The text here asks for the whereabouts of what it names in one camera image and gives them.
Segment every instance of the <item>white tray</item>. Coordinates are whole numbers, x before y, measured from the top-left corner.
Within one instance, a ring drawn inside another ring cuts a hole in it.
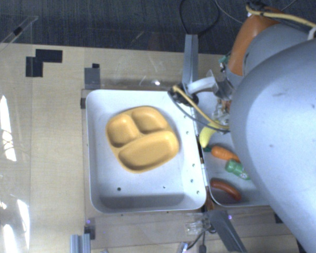
[[[105,136],[108,120],[127,109],[153,106],[167,119],[180,149],[166,164],[130,173],[116,160]],[[103,213],[194,210],[206,199],[193,121],[185,118],[167,92],[95,90],[86,99],[90,194]]]

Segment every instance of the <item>black tape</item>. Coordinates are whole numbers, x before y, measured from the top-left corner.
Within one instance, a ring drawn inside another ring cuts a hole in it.
[[[85,98],[81,98],[80,105],[81,105],[81,110],[85,110]]]
[[[274,217],[275,217],[275,223],[276,224],[282,224],[283,223],[282,219],[276,213],[274,213]]]
[[[43,63],[62,63],[62,51],[36,49],[35,57],[26,57],[26,77],[43,77]]]
[[[95,240],[96,234],[95,234],[95,228],[92,226],[84,226],[84,234],[89,233],[90,234],[90,240]]]
[[[18,35],[20,35],[20,33],[22,32],[22,28],[19,26],[17,29],[15,29],[14,31],[13,31],[13,34],[15,35],[15,36],[18,36]]]

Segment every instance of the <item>toy carrot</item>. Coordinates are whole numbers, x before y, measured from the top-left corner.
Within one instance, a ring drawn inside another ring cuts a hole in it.
[[[234,159],[235,161],[240,162],[240,159],[238,158],[238,156],[236,154],[234,154],[231,151],[228,151],[227,149],[220,147],[218,145],[215,145],[212,147],[211,154],[214,157],[220,158],[223,160]]]

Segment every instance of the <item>green object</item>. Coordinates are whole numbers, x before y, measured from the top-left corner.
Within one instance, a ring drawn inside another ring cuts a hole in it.
[[[211,147],[208,147],[208,146],[207,146],[207,147],[205,147],[205,148],[203,149],[203,151],[204,151],[204,152],[211,152]]]
[[[229,161],[227,161],[225,170],[228,172],[232,172],[233,174],[239,176],[244,180],[250,180],[249,175],[244,171],[241,163],[236,162],[234,159],[230,159]]]
[[[223,57],[221,57],[218,62],[219,63],[222,63],[222,64],[228,64],[228,61],[230,60],[230,56],[229,55],[224,55]]]

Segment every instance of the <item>banana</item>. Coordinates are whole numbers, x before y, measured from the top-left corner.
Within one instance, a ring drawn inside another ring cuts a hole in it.
[[[215,127],[214,123],[209,123],[208,124],[211,127]],[[206,148],[207,145],[209,145],[211,136],[216,132],[214,129],[210,129],[204,126],[204,128],[200,131],[199,135],[199,143],[202,148]]]

